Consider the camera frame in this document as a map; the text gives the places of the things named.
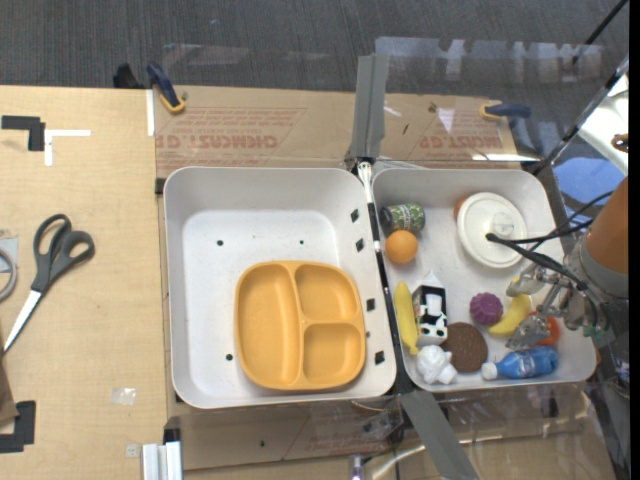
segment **green can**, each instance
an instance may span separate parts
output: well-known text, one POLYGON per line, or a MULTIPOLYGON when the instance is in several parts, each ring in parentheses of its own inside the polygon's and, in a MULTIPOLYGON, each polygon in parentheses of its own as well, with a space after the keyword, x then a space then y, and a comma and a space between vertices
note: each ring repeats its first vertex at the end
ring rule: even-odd
POLYGON ((425 224, 424 210, 418 203, 385 206, 380 210, 378 218, 385 236, 399 229, 417 233, 425 224))

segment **orange divided plate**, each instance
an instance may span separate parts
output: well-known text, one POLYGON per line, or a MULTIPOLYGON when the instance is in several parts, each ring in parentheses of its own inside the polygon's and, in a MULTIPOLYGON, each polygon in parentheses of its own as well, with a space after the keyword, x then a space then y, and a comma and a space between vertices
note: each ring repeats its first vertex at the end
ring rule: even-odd
POLYGON ((236 286, 238 359, 256 384, 317 390, 360 373, 365 333, 355 284, 324 263, 270 261, 247 269, 236 286))

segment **orange fruit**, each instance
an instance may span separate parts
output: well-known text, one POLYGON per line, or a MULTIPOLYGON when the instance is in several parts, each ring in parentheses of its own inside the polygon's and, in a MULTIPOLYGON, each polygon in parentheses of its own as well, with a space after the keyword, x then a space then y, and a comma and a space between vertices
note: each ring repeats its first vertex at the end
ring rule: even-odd
POLYGON ((398 229, 384 243, 387 258, 393 263, 408 263, 418 252, 418 239, 406 229, 398 229))

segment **tomato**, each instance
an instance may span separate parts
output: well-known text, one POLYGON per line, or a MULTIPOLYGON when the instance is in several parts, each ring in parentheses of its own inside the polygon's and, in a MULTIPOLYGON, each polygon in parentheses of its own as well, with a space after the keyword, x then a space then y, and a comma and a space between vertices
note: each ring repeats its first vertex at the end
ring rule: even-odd
MULTIPOLYGON (((535 312, 532 312, 529 313, 528 316, 532 316, 535 314, 535 312)), ((555 319, 555 317, 547 315, 546 327, 547 331, 549 331, 551 334, 549 334, 549 336, 547 336, 543 340, 540 340, 538 343, 536 343, 536 345, 553 345, 556 343, 556 341, 558 341, 558 338, 560 338, 560 326, 558 325, 558 321, 555 319)))

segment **yellow banana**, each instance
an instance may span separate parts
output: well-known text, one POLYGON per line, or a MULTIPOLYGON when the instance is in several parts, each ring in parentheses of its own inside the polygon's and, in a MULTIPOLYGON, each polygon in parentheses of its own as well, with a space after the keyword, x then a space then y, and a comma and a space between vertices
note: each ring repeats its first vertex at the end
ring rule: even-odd
POLYGON ((531 311, 531 297, 527 294, 516 295, 511 299, 509 309, 502 318, 490 326, 487 331, 492 336, 511 336, 531 311))
POLYGON ((418 326, 416 325, 416 317, 413 313, 411 292, 404 281, 400 281, 396 286, 396 290, 393 292, 393 305, 396 310, 400 340, 409 347, 409 352, 415 355, 418 353, 418 347, 416 347, 416 342, 418 341, 418 326))

